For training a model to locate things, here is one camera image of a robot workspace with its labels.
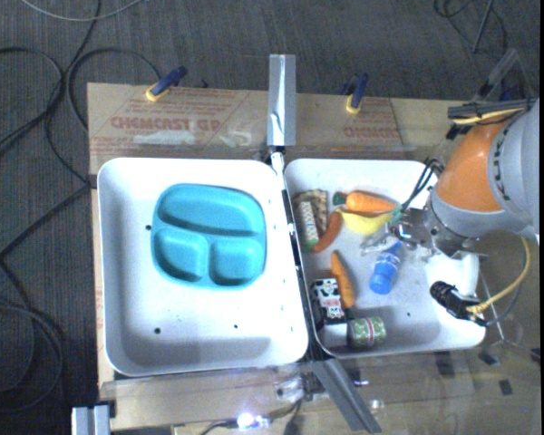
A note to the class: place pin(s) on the curved orange sausage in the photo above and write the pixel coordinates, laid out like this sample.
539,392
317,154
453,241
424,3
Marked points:
328,234

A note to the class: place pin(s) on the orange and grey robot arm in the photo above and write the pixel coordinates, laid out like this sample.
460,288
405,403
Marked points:
476,175

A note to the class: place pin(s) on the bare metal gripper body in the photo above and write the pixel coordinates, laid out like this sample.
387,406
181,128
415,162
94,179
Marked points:
416,229

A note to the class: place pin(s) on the brown cardboard board red print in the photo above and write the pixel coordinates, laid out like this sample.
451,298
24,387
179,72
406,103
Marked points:
172,125

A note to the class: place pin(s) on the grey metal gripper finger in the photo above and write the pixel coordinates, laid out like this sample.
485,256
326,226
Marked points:
401,234
375,243

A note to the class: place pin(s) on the blue plastic bottle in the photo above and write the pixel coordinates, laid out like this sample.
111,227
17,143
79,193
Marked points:
383,272

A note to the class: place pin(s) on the blue divided plate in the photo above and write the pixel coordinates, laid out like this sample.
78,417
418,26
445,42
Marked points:
208,236

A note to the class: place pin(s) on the white plastic tray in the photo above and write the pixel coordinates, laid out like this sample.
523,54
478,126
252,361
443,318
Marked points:
412,315
131,265

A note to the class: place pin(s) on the cow print carton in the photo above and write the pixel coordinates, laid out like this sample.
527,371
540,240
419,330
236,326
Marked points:
327,299

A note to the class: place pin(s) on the green and white can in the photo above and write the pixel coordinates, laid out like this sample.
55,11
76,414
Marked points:
366,332

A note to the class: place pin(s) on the yellow banana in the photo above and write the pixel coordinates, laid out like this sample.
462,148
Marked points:
362,225

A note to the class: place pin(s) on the green and white packet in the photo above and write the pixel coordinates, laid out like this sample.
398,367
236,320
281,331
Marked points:
308,225

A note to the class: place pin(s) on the orange carrot with green top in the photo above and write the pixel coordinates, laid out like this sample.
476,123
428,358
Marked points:
343,279
367,202

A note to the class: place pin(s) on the black cylinder on white bracket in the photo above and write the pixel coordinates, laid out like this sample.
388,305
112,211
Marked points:
451,299

